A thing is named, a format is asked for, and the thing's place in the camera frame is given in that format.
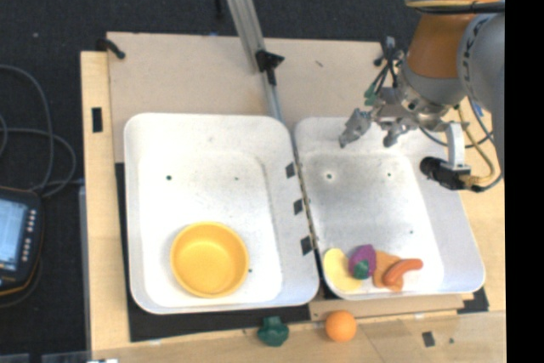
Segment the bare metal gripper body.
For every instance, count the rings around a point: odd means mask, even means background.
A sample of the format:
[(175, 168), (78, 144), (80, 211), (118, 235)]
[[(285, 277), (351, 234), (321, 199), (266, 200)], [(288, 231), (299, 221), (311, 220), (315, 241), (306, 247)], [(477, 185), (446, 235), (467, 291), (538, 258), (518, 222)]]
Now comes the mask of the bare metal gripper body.
[(443, 120), (448, 105), (437, 105), (412, 88), (383, 88), (372, 109), (373, 120), (382, 129), (403, 133), (418, 128), (442, 133), (449, 123)]

